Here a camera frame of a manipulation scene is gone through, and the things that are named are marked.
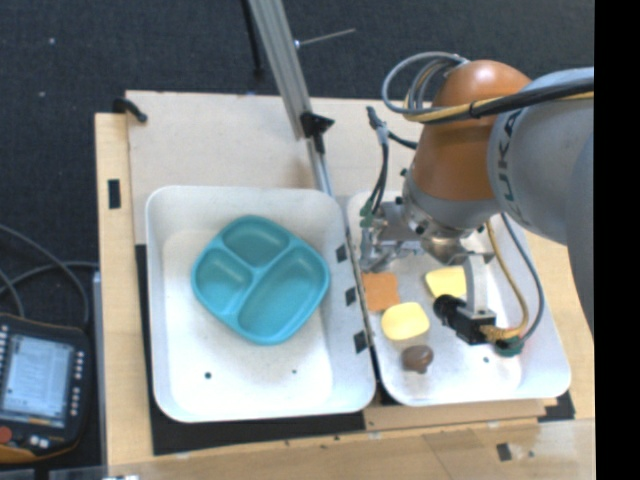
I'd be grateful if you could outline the yellow rounded square slice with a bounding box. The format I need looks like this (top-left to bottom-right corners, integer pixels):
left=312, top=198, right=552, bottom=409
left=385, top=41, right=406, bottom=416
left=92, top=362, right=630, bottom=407
left=424, top=266, right=468, bottom=300
left=380, top=301, right=431, bottom=342

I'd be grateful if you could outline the pale flat board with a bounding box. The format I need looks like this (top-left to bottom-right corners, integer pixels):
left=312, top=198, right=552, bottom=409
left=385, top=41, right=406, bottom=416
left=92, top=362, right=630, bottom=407
left=124, top=90, right=559, bottom=432

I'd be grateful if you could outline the black cylinder on white bracket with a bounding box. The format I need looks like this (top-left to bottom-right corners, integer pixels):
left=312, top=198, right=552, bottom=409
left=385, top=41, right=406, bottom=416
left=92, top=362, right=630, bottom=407
left=432, top=251, right=499, bottom=347

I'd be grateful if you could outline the brown round toy mushroom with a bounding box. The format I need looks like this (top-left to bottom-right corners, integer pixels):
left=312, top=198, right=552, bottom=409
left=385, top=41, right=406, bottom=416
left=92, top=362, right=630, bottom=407
left=401, top=344, right=435, bottom=375

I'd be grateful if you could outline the white plastic tray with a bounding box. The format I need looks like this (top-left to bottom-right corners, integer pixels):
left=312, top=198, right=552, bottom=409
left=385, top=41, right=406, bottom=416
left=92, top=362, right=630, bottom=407
left=345, top=190, right=572, bottom=408
left=144, top=185, right=377, bottom=424

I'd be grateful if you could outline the orange square cracker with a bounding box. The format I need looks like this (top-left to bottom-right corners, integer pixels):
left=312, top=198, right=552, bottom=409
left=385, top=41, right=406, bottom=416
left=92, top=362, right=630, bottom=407
left=361, top=271, right=401, bottom=313

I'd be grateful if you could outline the blue divided plate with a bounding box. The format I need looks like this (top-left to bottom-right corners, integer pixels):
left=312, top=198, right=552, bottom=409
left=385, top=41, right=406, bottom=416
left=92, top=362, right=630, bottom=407
left=190, top=214, right=332, bottom=347

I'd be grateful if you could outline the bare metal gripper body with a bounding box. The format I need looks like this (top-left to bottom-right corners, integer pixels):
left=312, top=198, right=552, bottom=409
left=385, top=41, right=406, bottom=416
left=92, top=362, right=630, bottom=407
left=372, top=201, right=484, bottom=265

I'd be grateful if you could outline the thin black and white rod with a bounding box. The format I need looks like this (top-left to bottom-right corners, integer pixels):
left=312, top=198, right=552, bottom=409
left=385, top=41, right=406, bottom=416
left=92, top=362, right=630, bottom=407
left=343, top=225, right=375, bottom=352

